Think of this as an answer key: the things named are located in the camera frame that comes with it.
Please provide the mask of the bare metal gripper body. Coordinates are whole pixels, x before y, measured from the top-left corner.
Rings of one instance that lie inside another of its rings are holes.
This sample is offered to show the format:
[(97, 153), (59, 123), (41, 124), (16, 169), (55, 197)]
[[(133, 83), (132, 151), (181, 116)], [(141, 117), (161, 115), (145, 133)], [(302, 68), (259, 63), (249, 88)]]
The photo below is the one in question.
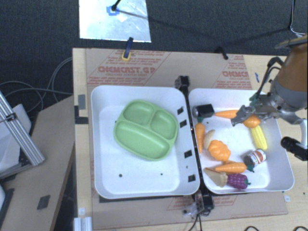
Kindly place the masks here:
[(252, 96), (249, 101), (253, 113), (263, 120), (269, 118), (288, 120), (293, 115), (291, 107), (277, 95)]

